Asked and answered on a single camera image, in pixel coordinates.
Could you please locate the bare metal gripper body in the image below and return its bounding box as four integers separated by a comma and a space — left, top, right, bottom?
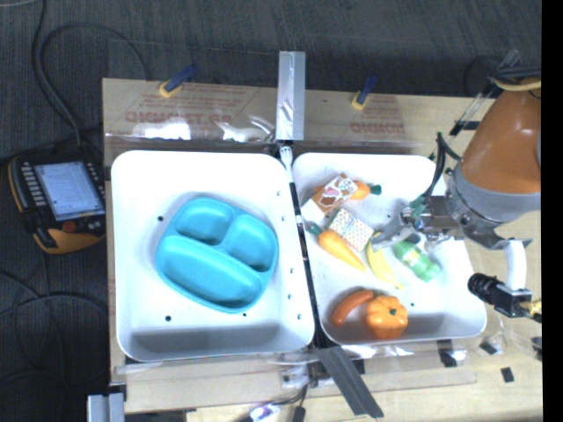
402, 193, 501, 250

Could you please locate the green plastic bottle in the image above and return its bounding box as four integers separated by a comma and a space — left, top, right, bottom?
391, 239, 442, 283

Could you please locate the yellow banana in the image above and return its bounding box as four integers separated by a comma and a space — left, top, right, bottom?
365, 231, 405, 291

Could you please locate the checkered orange and white packet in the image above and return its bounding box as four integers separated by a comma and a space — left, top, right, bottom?
327, 207, 376, 253

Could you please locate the small orange carrot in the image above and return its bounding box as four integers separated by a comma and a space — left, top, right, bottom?
351, 180, 383, 201

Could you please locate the large orange carrot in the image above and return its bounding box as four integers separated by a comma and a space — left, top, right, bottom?
305, 221, 368, 273

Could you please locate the orange carton with food print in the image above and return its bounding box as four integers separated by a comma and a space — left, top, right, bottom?
311, 172, 360, 215

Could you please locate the white plastic tray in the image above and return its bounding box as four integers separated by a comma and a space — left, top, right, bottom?
109, 149, 317, 363
291, 151, 489, 347

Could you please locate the orange-brown sausage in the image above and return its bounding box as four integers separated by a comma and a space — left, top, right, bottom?
330, 288, 376, 328

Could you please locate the orange pumpkin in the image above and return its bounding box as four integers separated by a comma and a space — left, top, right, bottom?
365, 295, 410, 341

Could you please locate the brown cardboard board red print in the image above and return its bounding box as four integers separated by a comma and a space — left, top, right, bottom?
101, 77, 543, 415

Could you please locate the blue divided plate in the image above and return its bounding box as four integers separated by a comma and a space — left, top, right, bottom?
153, 196, 281, 315

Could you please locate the black cylinder on white bracket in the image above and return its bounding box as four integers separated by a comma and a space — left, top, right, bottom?
467, 238, 534, 319

